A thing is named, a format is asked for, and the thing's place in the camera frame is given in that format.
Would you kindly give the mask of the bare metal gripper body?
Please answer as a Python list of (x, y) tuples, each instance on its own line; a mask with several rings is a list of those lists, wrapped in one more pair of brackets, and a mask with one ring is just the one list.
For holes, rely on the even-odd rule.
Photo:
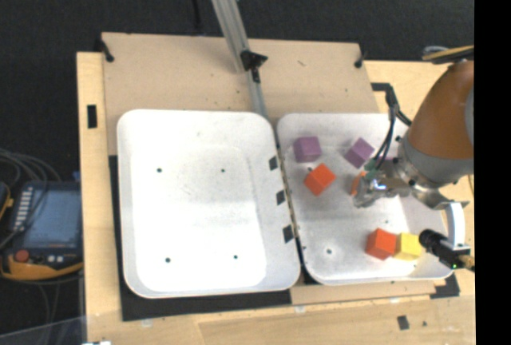
[(404, 157), (386, 160), (374, 180), (374, 188), (384, 196), (412, 196), (433, 210), (446, 209), (450, 204), (450, 199), (440, 192), (443, 186), (422, 175)]

